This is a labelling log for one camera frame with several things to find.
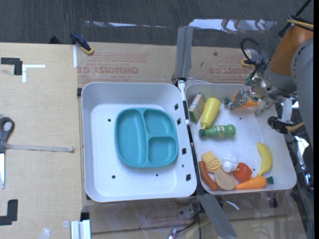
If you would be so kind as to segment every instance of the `yellow bottle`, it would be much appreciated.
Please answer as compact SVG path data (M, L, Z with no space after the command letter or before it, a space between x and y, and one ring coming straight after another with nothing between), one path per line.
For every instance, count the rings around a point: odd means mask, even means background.
M208 98L206 100L203 114L200 119L200 125L203 129L209 128L220 108L220 101L217 98Z

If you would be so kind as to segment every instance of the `blue plate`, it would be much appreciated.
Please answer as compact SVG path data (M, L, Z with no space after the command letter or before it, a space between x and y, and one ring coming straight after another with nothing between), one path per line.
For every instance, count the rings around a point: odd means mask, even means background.
M160 167L171 164L178 154L175 125L164 111L131 108L115 121L118 157L131 167Z

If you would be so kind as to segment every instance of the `red tomato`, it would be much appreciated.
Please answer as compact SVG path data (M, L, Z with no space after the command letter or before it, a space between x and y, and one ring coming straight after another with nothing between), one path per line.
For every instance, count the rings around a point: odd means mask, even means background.
M252 170L244 163L238 163L237 169L233 172L234 177L239 181L246 181L250 178Z

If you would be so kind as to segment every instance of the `hot dog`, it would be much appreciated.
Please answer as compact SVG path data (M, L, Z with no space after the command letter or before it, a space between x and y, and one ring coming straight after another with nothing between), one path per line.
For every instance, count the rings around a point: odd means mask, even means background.
M218 185L216 182L214 182L211 177L209 176L207 170L206 170L206 164L204 161L199 161L198 162L198 167L199 167L199 173L200 177L202 180L205 182L205 184L211 189L211 190L217 190Z

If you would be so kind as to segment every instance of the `black scissors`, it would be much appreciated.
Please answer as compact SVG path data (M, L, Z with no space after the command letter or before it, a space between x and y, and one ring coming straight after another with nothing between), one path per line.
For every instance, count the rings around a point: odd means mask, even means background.
M14 129L14 122L8 117L0 118L0 181L4 189L4 146L10 133Z

